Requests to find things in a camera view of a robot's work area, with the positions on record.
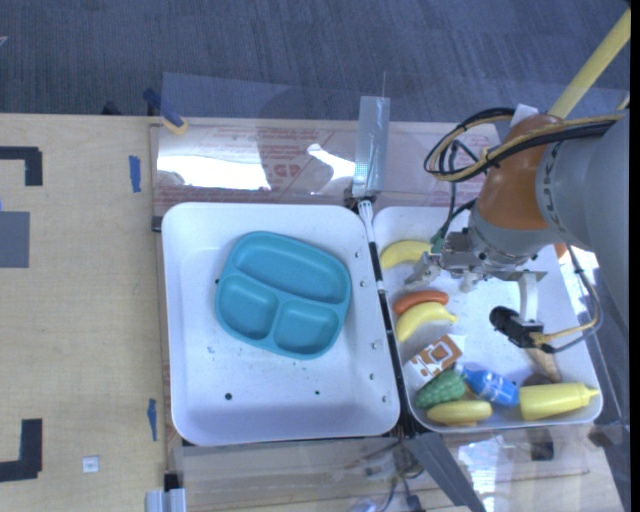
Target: gray carpet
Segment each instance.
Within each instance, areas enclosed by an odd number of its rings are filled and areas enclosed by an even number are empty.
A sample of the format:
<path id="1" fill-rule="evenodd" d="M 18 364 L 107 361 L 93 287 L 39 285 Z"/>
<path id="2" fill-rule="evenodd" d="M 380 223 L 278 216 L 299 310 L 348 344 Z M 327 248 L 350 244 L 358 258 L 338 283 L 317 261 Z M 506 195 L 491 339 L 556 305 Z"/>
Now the gray carpet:
<path id="1" fill-rule="evenodd" d="M 185 115 L 356 119 L 362 94 L 391 97 L 392 119 L 403 121 L 517 103 L 545 110 L 628 5 L 0 0 L 0 112 L 99 114 L 112 101 L 145 115 L 147 87 Z M 629 89 L 627 45 L 572 116 L 613 110 Z M 628 368 L 628 332 L 611 316 L 603 329 L 618 345 L 600 371 Z M 628 374 L 613 375 L 623 410 L 605 411 L 603 424 L 621 433 L 601 440 L 630 510 Z"/>

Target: yellow bottle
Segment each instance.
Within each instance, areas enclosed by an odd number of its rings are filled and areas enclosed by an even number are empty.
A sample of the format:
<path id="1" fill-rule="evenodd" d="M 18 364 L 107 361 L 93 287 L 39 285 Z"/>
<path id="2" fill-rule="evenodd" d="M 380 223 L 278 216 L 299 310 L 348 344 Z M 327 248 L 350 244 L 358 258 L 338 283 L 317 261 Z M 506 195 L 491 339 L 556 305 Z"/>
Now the yellow bottle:
<path id="1" fill-rule="evenodd" d="M 589 405 L 591 397 L 599 395 L 582 382 L 540 384 L 520 388 L 520 412 L 526 421 L 535 421 Z"/>

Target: blue divided plate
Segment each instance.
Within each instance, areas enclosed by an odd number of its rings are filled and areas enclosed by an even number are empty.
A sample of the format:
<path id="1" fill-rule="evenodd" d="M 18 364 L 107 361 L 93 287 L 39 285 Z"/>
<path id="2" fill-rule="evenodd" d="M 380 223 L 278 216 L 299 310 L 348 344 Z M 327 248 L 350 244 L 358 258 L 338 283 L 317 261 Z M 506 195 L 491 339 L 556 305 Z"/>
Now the blue divided plate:
<path id="1" fill-rule="evenodd" d="M 215 296 L 218 321 L 232 336 L 296 359 L 324 354 L 342 330 L 351 297 L 340 260 L 268 231 L 233 246 Z"/>

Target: blue bottle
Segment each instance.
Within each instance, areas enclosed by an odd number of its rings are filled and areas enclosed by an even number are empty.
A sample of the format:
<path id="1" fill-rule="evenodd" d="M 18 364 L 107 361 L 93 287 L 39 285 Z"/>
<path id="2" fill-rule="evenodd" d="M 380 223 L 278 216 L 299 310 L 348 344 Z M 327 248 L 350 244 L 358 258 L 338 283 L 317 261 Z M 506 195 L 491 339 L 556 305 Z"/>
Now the blue bottle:
<path id="1" fill-rule="evenodd" d="M 461 364 L 456 364 L 455 370 L 479 398 L 505 407 L 518 405 L 518 387 L 502 375 L 489 370 L 472 370 Z"/>

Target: wooden table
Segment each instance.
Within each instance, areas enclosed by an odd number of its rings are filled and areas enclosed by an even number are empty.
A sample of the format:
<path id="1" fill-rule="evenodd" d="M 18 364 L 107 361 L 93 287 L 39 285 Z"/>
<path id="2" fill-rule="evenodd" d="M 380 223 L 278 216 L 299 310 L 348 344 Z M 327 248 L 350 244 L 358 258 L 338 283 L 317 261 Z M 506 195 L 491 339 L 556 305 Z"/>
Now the wooden table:
<path id="1" fill-rule="evenodd" d="M 0 268 L 0 462 L 19 459 L 22 420 L 43 425 L 42 470 L 1 482 L 2 510 L 142 510 L 145 492 L 163 485 L 160 235 L 150 228 L 156 123 L 0 115 L 0 145 L 38 147 L 44 177 L 26 187 L 24 162 L 0 160 L 2 211 L 30 212 L 28 268 Z M 139 192 L 130 157 L 140 161 Z M 83 458 L 92 456 L 99 470 L 84 472 Z M 622 510 L 603 451 L 585 449 L 584 461 L 579 475 L 498 484 L 495 509 Z M 433 485 L 420 492 L 430 510 L 465 509 Z M 343 510 L 341 503 L 327 510 Z"/>

